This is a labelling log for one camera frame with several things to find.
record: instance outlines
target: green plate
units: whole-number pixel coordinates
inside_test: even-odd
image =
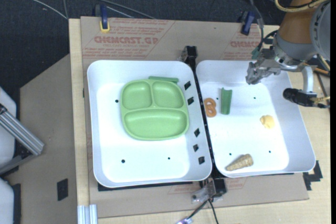
[[[165,140],[183,135],[189,127],[181,88],[172,81],[135,80],[121,91],[122,123],[140,140]]]

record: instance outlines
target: white tray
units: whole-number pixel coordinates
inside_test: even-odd
[[[98,60],[89,66],[87,75],[93,171],[100,184],[113,188],[189,182],[210,175],[212,161],[194,75],[188,65],[179,61]],[[187,106],[189,128],[184,135],[170,140],[141,141],[124,130],[116,100],[126,83],[149,76],[178,78],[177,85],[185,99],[193,97],[194,102]],[[187,82],[191,86],[185,90]]]
[[[298,105],[282,97],[284,89],[291,88],[288,74],[283,71],[248,85],[248,63],[207,60],[196,68],[203,100],[216,101],[217,115],[207,122],[217,169],[227,177],[312,170],[315,155]],[[222,88],[233,91],[229,115],[220,113]],[[274,118],[274,128],[266,129],[261,124],[263,115]],[[244,154],[252,156],[253,166],[226,170]]]

